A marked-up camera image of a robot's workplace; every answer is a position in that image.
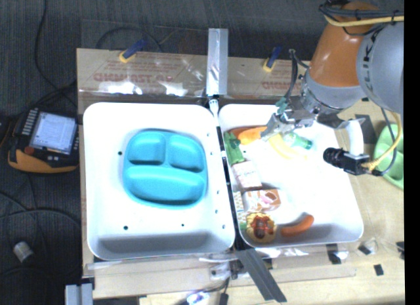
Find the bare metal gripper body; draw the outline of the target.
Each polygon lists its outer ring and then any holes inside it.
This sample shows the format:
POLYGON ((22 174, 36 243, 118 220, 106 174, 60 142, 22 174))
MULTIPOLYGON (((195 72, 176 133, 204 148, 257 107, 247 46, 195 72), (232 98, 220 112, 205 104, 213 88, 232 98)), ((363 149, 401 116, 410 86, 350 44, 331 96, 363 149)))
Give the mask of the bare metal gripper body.
POLYGON ((278 116, 282 123, 295 124, 296 129, 309 128, 316 120, 316 114, 305 109, 300 96, 283 96, 278 101, 278 116))

